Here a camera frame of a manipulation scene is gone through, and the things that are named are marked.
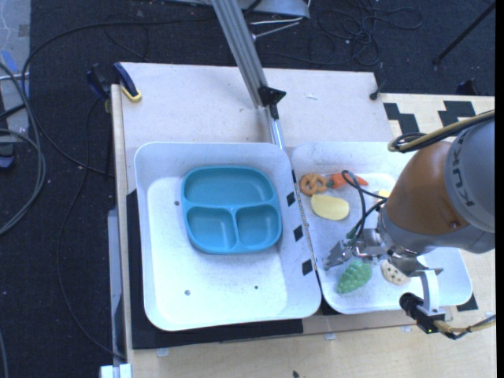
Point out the black cylinder on white bracket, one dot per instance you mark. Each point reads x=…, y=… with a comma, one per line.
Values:
x=431, y=290

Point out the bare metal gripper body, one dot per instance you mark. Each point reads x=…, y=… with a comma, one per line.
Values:
x=374, y=242

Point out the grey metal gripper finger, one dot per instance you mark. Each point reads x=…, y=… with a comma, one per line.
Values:
x=356, y=251
x=334, y=256

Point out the orange pretzel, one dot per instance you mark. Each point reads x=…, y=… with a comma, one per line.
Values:
x=304, y=185

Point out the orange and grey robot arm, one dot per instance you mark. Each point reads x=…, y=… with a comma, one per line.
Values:
x=433, y=187

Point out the green grapes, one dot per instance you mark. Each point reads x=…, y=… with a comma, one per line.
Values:
x=353, y=277

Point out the blue divided plate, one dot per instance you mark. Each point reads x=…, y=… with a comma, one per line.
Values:
x=230, y=209

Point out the orange carrot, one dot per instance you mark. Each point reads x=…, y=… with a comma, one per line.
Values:
x=338, y=180

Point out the small yellow toy piece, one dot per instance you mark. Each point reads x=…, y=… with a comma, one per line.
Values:
x=383, y=193

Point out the white plastic tray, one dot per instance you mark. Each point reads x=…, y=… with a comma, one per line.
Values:
x=220, y=282
x=338, y=234

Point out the pale wood board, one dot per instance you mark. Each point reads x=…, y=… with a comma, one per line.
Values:
x=197, y=108

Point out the beige chocolate chip biscuit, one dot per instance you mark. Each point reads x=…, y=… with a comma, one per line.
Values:
x=393, y=276

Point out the yellow potato chip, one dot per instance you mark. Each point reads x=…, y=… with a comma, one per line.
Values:
x=330, y=208

